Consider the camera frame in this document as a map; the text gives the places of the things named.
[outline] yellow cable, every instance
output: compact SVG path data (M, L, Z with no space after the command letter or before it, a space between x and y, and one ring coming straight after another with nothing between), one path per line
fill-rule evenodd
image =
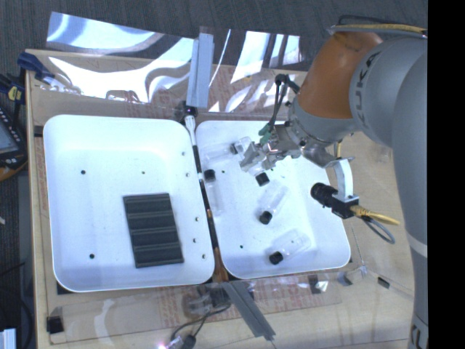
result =
M354 212L355 216L357 217L368 216L368 217L372 217L375 220L384 222L389 225L400 224L399 221L397 221L396 219L393 219L392 217L386 216L385 214L381 214L378 212L372 212L369 209L363 208L362 206L351 206L350 210Z
M374 25L334 25L332 28L372 28L375 30L400 30L414 33L425 34L426 29L412 25L401 25L397 23L377 23Z

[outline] black cable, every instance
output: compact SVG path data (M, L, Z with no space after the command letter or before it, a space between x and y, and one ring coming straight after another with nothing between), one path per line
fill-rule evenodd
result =
M191 321L191 322L187 322L187 323L184 323L183 325L179 326L178 328L176 328L173 333L171 334L171 338L170 340L173 341L174 338L176 337L176 334L181 331L183 328L187 327L187 326L191 326L193 324L196 324L196 323L201 323L201 325L198 327L198 329L195 331L195 334L193 335L194 337L198 334L198 332L201 330L203 324L205 323L206 319L211 317L211 316L214 316L215 314L220 314L222 312L224 312L225 310L229 309L231 306L231 304L227 304L226 306L224 306L223 308L219 309L219 310L215 310L213 312L208 312L207 314L204 314L201 318L199 319L196 319L194 321Z
M20 263L20 264L17 264L15 266L12 266L10 269L6 269L5 271L2 271L1 274L0 274L0 278L2 276L5 276L7 275L10 271L13 271L14 269L19 269L21 268L21 266L24 266L24 262Z
M268 122L268 131L271 132L272 128L275 126L276 118L278 117L278 112L281 107L281 104L283 103L284 96L287 93L288 85L284 83L283 88L281 89L281 95L279 92L281 82L280 80L276 80L276 96L275 96L275 107L273 109L273 115L271 116L270 121Z
M6 293L9 296L13 296L14 298L16 298L20 302L21 307L24 309L24 311L26 313L26 316L28 318L28 336L26 337L26 341L25 341L25 343L23 345L23 349L27 349L27 347L31 343L33 328L34 328L34 318L32 316L31 310L29 309L29 307L26 305L26 303L23 301L23 299L21 297L18 297L16 294L9 291L8 289L0 287L0 292Z
M394 244L395 243L395 238L394 236L378 221L376 221L375 219L373 219L372 217L369 217L369 216L361 216L360 217L363 222L372 230L374 231L374 233L378 236L380 236L381 238L383 238L387 243L390 243L390 244ZM383 234L381 234L379 232L378 229L376 229L373 225L377 226L378 228L380 228L381 230L384 231L384 233L387 235L387 236L384 236Z

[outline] black clamp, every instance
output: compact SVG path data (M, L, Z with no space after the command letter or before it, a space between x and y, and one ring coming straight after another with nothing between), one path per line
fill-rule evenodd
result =
M26 71L35 72L35 78L45 84L50 84L50 81L54 78L54 74L31 53L22 52L18 56L17 64L20 66L19 76L13 76L11 73L8 73L6 76L0 74L0 92L6 94L8 99L15 103L15 113L12 120L13 127L15 127L19 116L20 106L25 105Z

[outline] black device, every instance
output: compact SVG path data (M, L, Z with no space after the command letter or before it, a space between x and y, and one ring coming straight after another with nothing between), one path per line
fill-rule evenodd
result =
M0 180L7 171L17 170L28 160L26 142L20 130L13 126L10 115L0 107Z

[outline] gray metal bar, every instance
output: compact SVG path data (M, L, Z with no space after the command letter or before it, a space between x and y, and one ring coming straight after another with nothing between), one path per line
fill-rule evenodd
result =
M244 282L223 282L221 283L221 287L239 310L243 320L247 323L255 337L263 336L266 340L272 341L276 333L256 306Z

